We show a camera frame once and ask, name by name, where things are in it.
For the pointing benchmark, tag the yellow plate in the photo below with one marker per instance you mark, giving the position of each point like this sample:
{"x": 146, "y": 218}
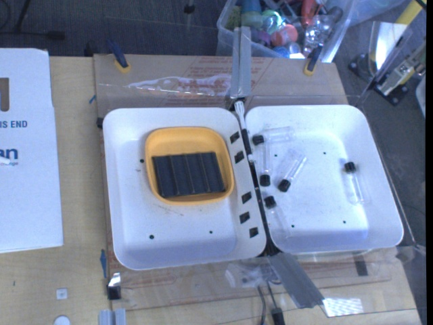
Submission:
{"x": 182, "y": 141}

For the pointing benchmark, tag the clear plastic bin of toys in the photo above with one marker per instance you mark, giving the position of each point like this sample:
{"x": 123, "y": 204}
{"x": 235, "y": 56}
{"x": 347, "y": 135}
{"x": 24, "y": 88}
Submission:
{"x": 280, "y": 22}

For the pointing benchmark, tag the clear plastic bottle black cap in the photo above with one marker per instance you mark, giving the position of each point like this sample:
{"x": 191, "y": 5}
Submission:
{"x": 270, "y": 201}
{"x": 258, "y": 139}
{"x": 265, "y": 180}
{"x": 284, "y": 185}
{"x": 349, "y": 166}

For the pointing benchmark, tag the black ribbed rack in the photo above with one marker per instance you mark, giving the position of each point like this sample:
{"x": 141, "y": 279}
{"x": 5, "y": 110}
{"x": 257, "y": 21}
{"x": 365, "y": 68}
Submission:
{"x": 187, "y": 174}

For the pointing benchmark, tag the white plastic tray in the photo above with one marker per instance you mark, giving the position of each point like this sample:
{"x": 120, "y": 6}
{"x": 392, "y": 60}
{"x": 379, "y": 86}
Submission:
{"x": 324, "y": 215}
{"x": 176, "y": 235}

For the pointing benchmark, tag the white cardboard sheet blue print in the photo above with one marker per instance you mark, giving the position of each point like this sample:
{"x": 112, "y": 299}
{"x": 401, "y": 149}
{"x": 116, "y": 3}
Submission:
{"x": 27, "y": 198}

